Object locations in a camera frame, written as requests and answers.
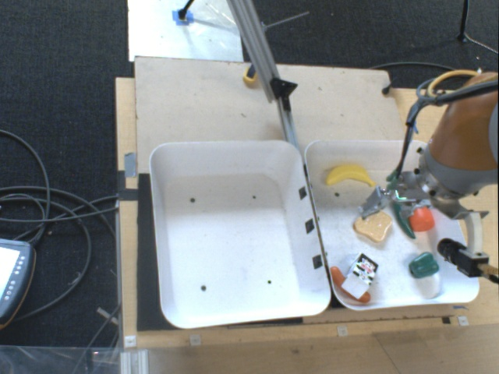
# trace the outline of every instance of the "device screen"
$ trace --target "device screen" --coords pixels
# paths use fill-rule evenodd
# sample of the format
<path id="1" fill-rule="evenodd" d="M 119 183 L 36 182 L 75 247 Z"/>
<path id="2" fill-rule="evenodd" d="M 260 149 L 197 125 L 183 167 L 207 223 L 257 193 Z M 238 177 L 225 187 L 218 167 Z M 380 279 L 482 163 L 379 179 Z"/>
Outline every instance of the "device screen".
<path id="1" fill-rule="evenodd" d="M 0 295 L 3 295 L 7 287 L 18 257 L 19 251 L 0 247 Z"/>

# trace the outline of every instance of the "black carpet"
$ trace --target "black carpet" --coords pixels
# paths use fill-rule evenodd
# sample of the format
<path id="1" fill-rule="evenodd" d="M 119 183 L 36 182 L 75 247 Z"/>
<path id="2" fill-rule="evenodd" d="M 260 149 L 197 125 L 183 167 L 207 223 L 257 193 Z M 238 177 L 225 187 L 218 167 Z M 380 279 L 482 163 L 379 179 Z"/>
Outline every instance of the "black carpet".
<path id="1" fill-rule="evenodd" d="M 463 0 L 254 1 L 266 24 L 310 11 L 267 32 L 277 62 L 369 68 L 424 61 L 497 71 L 495 54 L 455 38 Z M 470 35 L 495 49 L 498 1 L 472 0 L 468 25 Z M 51 187 L 88 200 L 116 194 L 114 79 L 133 75 L 126 0 L 0 0 L 0 13 L 0 129 L 23 137 L 40 154 Z M 391 70 L 399 87 L 417 86 L 439 73 Z M 0 187 L 44 185 L 22 147 L 0 137 L 0 151 Z M 22 207 L 0 205 L 0 217 L 27 214 Z M 114 222 L 113 214 L 108 219 Z M 97 308 L 116 307 L 113 237 L 100 221 L 83 222 L 93 250 L 81 284 L 47 312 L 0 331 L 0 344 L 82 347 L 104 321 Z M 25 229 L 0 223 L 0 237 Z M 85 264 L 80 227 L 56 224 L 49 230 L 37 250 L 34 282 L 20 316 L 60 295 Z M 108 326 L 95 344 L 106 347 L 114 336 L 115 328 Z"/>

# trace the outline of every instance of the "wooden table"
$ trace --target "wooden table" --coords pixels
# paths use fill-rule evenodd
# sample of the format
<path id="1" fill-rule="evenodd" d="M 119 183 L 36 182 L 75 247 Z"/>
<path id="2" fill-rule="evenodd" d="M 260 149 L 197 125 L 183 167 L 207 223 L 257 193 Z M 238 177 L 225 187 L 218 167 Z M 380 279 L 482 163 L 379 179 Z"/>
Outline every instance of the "wooden table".
<path id="1" fill-rule="evenodd" d="M 392 89 L 401 121 L 416 99 L 414 90 Z M 427 141 L 443 109 L 427 108 L 419 135 Z M 134 79 L 116 80 L 119 170 L 124 156 L 137 152 Z M 126 178 L 136 189 L 137 178 Z M 497 186 L 463 201 L 469 209 L 489 210 L 483 221 L 484 250 L 497 265 Z M 148 349 L 150 367 L 162 372 L 482 372 L 496 368 L 499 340 L 497 286 L 480 279 L 478 298 L 466 305 L 424 305 L 354 312 L 330 309 L 289 326 L 213 327 L 199 330 L 137 331 L 137 201 L 120 202 L 122 339 Z M 462 326 L 465 321 L 469 326 Z"/>

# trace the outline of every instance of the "blue tape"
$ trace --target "blue tape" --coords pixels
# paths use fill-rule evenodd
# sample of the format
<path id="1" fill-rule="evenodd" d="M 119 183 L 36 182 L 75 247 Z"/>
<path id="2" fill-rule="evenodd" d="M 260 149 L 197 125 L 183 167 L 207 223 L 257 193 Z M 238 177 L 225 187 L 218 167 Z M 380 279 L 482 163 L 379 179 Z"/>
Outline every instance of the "blue tape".
<path id="1" fill-rule="evenodd" d="M 173 17 L 173 20 L 175 21 L 175 23 L 177 25 L 187 26 L 190 23 L 194 22 L 194 15 L 189 10 L 187 10 L 187 14 L 186 14 L 186 18 L 185 19 L 180 19 L 179 18 L 179 11 L 178 10 L 177 11 L 175 11 L 175 10 L 172 11 L 172 17 Z"/>

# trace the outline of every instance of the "yellow banana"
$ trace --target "yellow banana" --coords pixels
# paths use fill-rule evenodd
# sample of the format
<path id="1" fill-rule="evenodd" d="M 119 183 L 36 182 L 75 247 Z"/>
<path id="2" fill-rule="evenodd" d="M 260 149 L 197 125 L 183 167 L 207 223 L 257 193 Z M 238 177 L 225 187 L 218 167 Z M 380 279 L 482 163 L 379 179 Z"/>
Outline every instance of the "yellow banana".
<path id="1" fill-rule="evenodd" d="M 367 174 L 366 169 L 356 164 L 341 165 L 333 168 L 326 177 L 326 184 L 333 185 L 346 179 L 364 182 L 371 187 L 376 185 L 376 182 Z"/>

